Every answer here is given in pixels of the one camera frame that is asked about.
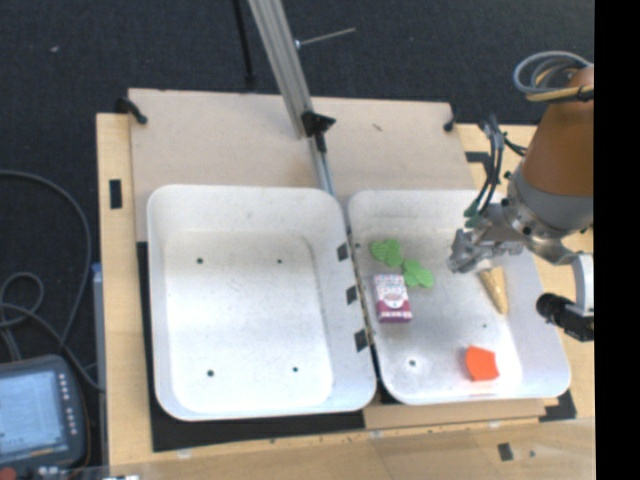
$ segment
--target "screen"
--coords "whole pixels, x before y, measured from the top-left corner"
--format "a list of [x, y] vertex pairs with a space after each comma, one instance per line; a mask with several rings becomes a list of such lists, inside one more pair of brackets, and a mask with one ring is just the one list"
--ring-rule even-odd
[[0, 379], [0, 463], [67, 450], [58, 396], [53, 371]]

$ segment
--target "empty white tray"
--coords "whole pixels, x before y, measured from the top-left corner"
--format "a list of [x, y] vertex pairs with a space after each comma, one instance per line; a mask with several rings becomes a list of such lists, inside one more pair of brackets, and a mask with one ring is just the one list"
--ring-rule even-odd
[[376, 378], [342, 210], [317, 189], [169, 185], [147, 207], [155, 389], [187, 420], [358, 410]]
[[[503, 257], [509, 312], [498, 313], [474, 273], [453, 274], [446, 260], [463, 212], [477, 192], [468, 190], [364, 191], [349, 203], [349, 219], [381, 380], [406, 404], [551, 398], [569, 386], [570, 370], [557, 329], [536, 311], [542, 294], [528, 251]], [[409, 288], [413, 320], [379, 323], [372, 277], [401, 269], [373, 259], [369, 244], [397, 239], [405, 259], [435, 276], [433, 287]], [[500, 375], [472, 381], [469, 345], [495, 352]]]

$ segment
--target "orange block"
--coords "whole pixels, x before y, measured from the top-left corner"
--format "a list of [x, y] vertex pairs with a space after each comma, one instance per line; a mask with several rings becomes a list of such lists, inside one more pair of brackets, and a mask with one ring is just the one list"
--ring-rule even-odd
[[470, 345], [465, 355], [467, 370], [473, 380], [493, 380], [500, 375], [496, 354], [491, 350]]

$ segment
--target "white plastic part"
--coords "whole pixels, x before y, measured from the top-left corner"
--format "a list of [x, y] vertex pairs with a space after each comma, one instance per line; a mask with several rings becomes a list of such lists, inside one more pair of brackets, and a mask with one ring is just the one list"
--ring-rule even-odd
[[[469, 190], [364, 191], [349, 203], [355, 260], [362, 282], [381, 380], [406, 404], [552, 398], [569, 386], [570, 369], [557, 329], [536, 311], [542, 286], [528, 251], [494, 261], [505, 272], [509, 311], [500, 314], [474, 273], [453, 274], [446, 265]], [[431, 288], [409, 288], [413, 320], [375, 318], [373, 276], [401, 272], [373, 259], [373, 241], [396, 239], [405, 259], [432, 271]], [[496, 354], [500, 375], [472, 381], [465, 351], [476, 345]]]
[[375, 393], [344, 217], [318, 189], [169, 185], [148, 203], [155, 389], [187, 421], [358, 410]]

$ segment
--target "purple box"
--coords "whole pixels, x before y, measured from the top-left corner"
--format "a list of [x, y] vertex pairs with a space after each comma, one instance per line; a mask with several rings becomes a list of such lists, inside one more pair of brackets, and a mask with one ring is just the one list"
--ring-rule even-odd
[[404, 277], [399, 274], [373, 276], [379, 322], [409, 322], [412, 318]]

